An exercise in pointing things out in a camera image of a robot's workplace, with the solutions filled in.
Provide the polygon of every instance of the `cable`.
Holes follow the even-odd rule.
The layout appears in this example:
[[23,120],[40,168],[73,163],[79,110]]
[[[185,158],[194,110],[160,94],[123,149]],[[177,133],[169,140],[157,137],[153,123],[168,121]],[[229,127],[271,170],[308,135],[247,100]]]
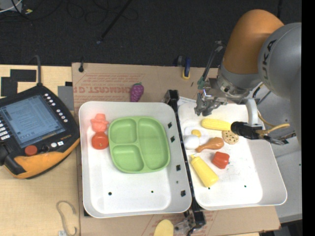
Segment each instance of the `cable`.
[[260,113],[259,111],[257,111],[257,112],[258,112],[258,117],[259,117],[259,119],[261,119],[264,124],[266,124],[266,125],[268,125],[268,126],[270,126],[270,127],[274,127],[274,126],[275,126],[275,125],[273,125],[273,124],[267,122],[267,121],[261,116],[261,113]]
[[132,0],[128,0],[126,2],[126,4],[122,7],[122,9],[120,10],[120,12],[118,13],[118,15],[114,18],[114,20],[111,22],[111,24],[107,27],[107,29],[105,30],[105,32],[102,34],[101,39],[99,41],[97,41],[97,44],[101,43],[103,41],[103,38],[106,36],[106,34],[110,31],[110,29],[114,26],[114,24],[116,23],[116,21],[120,18],[120,16],[123,14],[123,12],[126,10],[126,8],[128,7],[128,5],[132,2]]
[[70,202],[65,201],[65,200],[60,200],[60,201],[58,201],[57,204],[56,204],[57,211],[59,212],[59,215],[60,215],[60,217],[61,217],[61,221],[62,221],[62,224],[63,224],[63,230],[65,231],[65,233],[66,233],[67,236],[75,236],[75,235],[77,234],[78,229],[77,229],[76,227],[74,227],[74,234],[70,234],[70,232],[69,232],[69,230],[68,230],[68,227],[67,227],[67,225],[66,225],[66,223],[65,223],[64,214],[63,214],[63,212],[61,211],[61,209],[60,209],[60,207],[59,207],[59,205],[60,205],[61,203],[66,203],[66,204],[68,204],[68,205],[71,207],[73,214],[76,214],[75,208],[74,208],[74,206],[73,206]]
[[281,10],[282,10],[282,2],[283,2],[283,0],[279,0],[279,3],[278,3],[277,18],[279,18],[279,19],[280,19]]
[[41,82],[41,64],[40,64],[40,58],[38,55],[35,55],[30,61],[29,61],[29,64],[30,62],[33,60],[33,59],[37,59],[37,85],[38,86],[42,86],[42,82]]
[[270,95],[270,94],[271,94],[271,91],[269,90],[269,91],[266,93],[266,95],[265,95],[264,97],[262,97],[261,100],[257,103],[257,106],[258,106],[260,103],[262,103],[262,102],[267,98],[267,96]]
[[[22,0],[18,1],[17,3],[15,3],[15,7],[21,2]],[[128,20],[137,20],[138,19],[138,13],[135,9],[133,8],[125,8],[125,10],[130,10],[132,12],[131,16],[125,16],[125,15],[120,15],[119,16],[119,12],[116,12],[115,10],[117,10],[118,8],[121,8],[121,0],[91,0],[98,8],[101,9],[101,11],[89,11],[86,12],[85,11],[85,6],[80,6],[77,3],[74,3],[73,0],[54,0],[54,1],[58,1],[57,6],[48,14],[42,16],[42,17],[38,17],[38,18],[33,18],[35,15],[35,12],[38,11],[39,8],[42,7],[47,7],[49,8],[49,5],[42,5],[46,0],[41,0],[40,2],[37,3],[36,8],[32,8],[32,13],[29,14],[28,16],[20,13],[20,11],[17,11],[17,13],[15,14],[8,14],[8,9],[5,9],[3,11],[0,11],[0,21],[1,22],[32,22],[32,21],[36,21],[36,20],[41,20],[44,19],[48,16],[50,16],[51,14],[53,14],[54,12],[56,12],[62,5],[62,3],[66,3],[66,11],[67,13],[75,18],[75,19],[79,19],[84,17],[84,20],[86,21],[86,23],[88,23],[89,25],[92,26],[96,26],[96,25],[100,25],[102,24],[109,16],[108,12],[112,12],[114,14],[116,14],[116,17],[124,17]]]
[[262,88],[262,86],[264,85],[264,83],[262,82],[254,91],[254,93],[252,94],[252,98],[256,98],[256,94],[258,93],[258,91]]
[[207,75],[208,75],[208,72],[209,72],[209,69],[210,69],[210,66],[215,58],[215,56],[225,47],[225,45],[222,43],[222,41],[218,40],[218,41],[215,41],[215,44],[216,44],[216,48],[212,50],[211,54],[210,54],[210,57],[209,57],[209,60],[208,60],[208,64],[206,66],[206,69],[205,71],[203,72],[202,74],[202,77],[203,77],[203,81],[205,81]]
[[14,1],[13,1],[13,0],[11,0],[11,1],[12,1],[12,4],[13,4],[14,8],[16,9],[16,12],[18,12],[23,18],[29,19],[27,16],[23,15],[23,14],[18,10],[18,8],[16,7]]
[[267,134],[271,133],[272,131],[275,131],[275,130],[280,129],[280,128],[287,128],[287,127],[290,127],[289,123],[279,124],[277,126],[274,126],[270,129],[266,129],[266,130],[256,130],[256,132],[260,135],[267,135]]
[[18,6],[22,1],[23,1],[23,0],[19,0],[19,1],[15,4],[15,6],[12,6],[12,7],[10,7],[10,8],[4,9],[4,10],[0,10],[0,13],[5,12],[5,11],[8,11],[8,10],[11,10],[11,9],[13,9],[13,8],[16,8],[16,6]]

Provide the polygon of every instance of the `green plate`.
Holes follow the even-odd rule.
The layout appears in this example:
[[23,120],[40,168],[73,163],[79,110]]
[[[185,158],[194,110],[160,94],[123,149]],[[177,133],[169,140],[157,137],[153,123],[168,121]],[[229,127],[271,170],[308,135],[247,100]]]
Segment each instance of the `green plate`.
[[108,128],[109,149],[115,166],[126,173],[162,170],[170,162],[163,125],[152,117],[115,119]]

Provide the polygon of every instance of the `yellow corn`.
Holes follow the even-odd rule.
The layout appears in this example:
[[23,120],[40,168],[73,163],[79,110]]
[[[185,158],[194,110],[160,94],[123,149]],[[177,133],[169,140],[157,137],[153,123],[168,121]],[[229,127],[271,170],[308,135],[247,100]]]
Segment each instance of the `yellow corn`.
[[218,119],[204,118],[201,121],[201,126],[215,130],[231,130],[231,124],[229,122]]

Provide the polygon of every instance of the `white tray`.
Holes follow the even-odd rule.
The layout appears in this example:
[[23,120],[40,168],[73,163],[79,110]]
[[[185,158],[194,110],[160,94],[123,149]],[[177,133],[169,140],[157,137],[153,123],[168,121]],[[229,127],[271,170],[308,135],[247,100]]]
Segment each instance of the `white tray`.
[[[112,161],[109,147],[96,150],[91,145],[94,135],[91,119],[98,113],[106,115],[109,125],[120,117],[149,116],[159,120],[165,129],[170,147],[171,159],[168,166],[152,173],[127,174],[119,171]],[[189,181],[175,113],[169,105],[90,101],[80,107],[79,121],[83,203],[89,215],[106,218],[176,213],[189,209]]]
[[[206,129],[201,126],[204,118],[248,122],[245,105],[227,104],[204,117],[194,112],[195,103],[184,103],[178,109],[182,134],[189,135],[192,129],[201,131],[200,144],[210,138],[222,137],[221,131]],[[229,164],[219,169],[211,160],[216,151],[230,155]],[[217,150],[205,149],[196,153],[187,149],[190,174],[196,201],[206,210],[219,210],[237,207],[281,205],[286,201],[286,188],[274,157],[271,145],[265,140],[250,140],[244,137],[234,145],[224,144]],[[190,155],[200,156],[218,175],[219,180],[209,188],[204,187],[192,168]]]

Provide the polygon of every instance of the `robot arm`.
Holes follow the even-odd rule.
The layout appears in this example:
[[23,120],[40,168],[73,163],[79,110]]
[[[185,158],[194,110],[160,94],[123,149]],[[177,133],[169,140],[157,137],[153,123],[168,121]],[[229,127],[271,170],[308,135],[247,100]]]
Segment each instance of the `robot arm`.
[[[216,79],[208,79],[197,96],[195,113],[207,116],[231,100],[248,102],[247,96],[263,82],[274,94],[290,100],[292,117],[301,145],[301,23],[284,25],[264,10],[251,10],[237,22]],[[235,133],[252,139],[256,130]]]

